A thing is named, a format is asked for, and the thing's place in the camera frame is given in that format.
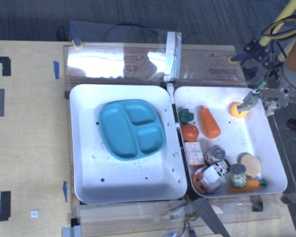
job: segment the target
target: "blue plate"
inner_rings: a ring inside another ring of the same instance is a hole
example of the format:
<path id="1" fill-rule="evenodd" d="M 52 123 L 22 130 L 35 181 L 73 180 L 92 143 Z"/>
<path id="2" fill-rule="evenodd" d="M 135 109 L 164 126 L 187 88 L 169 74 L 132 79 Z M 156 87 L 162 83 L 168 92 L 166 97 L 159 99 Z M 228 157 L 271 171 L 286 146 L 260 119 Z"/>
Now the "blue plate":
<path id="1" fill-rule="evenodd" d="M 99 113 L 99 126 L 108 151 L 119 160 L 134 160 L 158 152 L 165 134 L 154 108 L 139 99 L 113 102 Z"/>

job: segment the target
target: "green can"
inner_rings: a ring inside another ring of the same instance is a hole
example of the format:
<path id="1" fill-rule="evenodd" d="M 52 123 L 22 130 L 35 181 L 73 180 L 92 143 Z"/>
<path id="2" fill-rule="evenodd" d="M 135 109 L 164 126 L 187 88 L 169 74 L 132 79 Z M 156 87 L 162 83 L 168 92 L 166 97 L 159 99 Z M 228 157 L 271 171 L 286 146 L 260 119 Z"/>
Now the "green can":
<path id="1" fill-rule="evenodd" d="M 231 185 L 235 188 L 243 188 L 247 185 L 246 167 L 236 163 L 230 166 Z"/>

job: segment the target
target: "white plastic tray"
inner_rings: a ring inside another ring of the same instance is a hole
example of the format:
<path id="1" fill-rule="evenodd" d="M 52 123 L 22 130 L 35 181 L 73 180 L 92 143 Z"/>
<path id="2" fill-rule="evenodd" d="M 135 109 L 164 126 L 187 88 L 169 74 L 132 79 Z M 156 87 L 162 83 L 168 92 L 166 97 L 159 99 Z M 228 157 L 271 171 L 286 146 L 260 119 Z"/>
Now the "white plastic tray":
<path id="1" fill-rule="evenodd" d="M 227 190 L 230 185 L 230 173 L 219 179 L 222 184 L 207 198 L 242 196 L 248 194 L 275 194 L 286 189 L 287 177 L 278 154 L 271 128 L 261 101 L 258 102 L 244 118 L 235 118 L 230 114 L 230 106 L 234 102 L 242 103 L 249 88 L 238 87 L 194 87 L 178 88 L 174 93 L 177 111 L 189 109 L 194 113 L 194 120 L 189 122 L 199 129 L 197 141 L 201 144 L 202 152 L 207 152 L 213 145 L 219 145 L 226 151 L 226 159 L 230 164 L 237 163 L 241 153 L 250 153 L 261 162 L 261 174 L 258 178 L 267 181 L 265 187 L 260 186 L 250 193 L 230 194 Z M 222 133 L 215 139 L 204 136 L 199 110 L 203 105 L 210 109 Z M 196 170 L 189 168 L 190 174 Z"/>
<path id="2" fill-rule="evenodd" d="M 114 158 L 106 149 L 98 122 L 108 103 L 142 99 L 156 110 L 166 142 L 157 153 L 130 161 Z M 169 94 L 158 86 L 80 84 L 70 93 L 74 151 L 74 188 L 87 204 L 170 200 L 187 190 Z"/>

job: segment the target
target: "orange carrot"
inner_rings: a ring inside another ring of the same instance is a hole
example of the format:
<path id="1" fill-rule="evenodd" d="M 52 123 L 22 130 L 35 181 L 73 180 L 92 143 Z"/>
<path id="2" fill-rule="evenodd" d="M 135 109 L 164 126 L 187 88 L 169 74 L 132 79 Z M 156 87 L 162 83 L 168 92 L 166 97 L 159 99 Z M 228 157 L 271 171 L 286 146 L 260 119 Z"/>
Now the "orange carrot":
<path id="1" fill-rule="evenodd" d="M 255 178 L 247 179 L 247 185 L 243 188 L 235 188 L 231 187 L 228 192 L 229 193 L 239 193 L 239 192 L 252 192 L 255 191 L 260 185 L 265 186 L 266 180 L 257 180 Z"/>
<path id="2" fill-rule="evenodd" d="M 201 117 L 204 133 L 207 138 L 213 139 L 218 137 L 222 133 L 211 111 L 208 108 L 204 108 L 204 106 L 201 106 L 199 115 Z"/>

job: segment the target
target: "wooden table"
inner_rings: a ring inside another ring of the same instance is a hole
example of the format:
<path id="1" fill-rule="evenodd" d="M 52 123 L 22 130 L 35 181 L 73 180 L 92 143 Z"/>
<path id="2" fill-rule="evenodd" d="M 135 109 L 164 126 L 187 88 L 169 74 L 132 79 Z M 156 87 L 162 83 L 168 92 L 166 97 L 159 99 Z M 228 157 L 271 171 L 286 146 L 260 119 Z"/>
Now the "wooden table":
<path id="1" fill-rule="evenodd" d="M 11 191 L 11 216 L 0 222 L 0 237 L 61 236 L 72 215 L 64 46 L 67 42 L 0 41 L 0 57 L 11 59 L 2 76 L 4 116 L 0 117 L 0 192 Z M 54 74 L 59 62 L 59 79 Z M 63 183 L 67 182 L 68 201 Z M 39 211 L 31 217 L 31 210 Z M 231 236 L 293 237 L 287 206 L 280 218 L 225 224 Z M 197 236 L 213 236 L 207 226 Z M 122 236 L 162 236 L 165 231 Z"/>

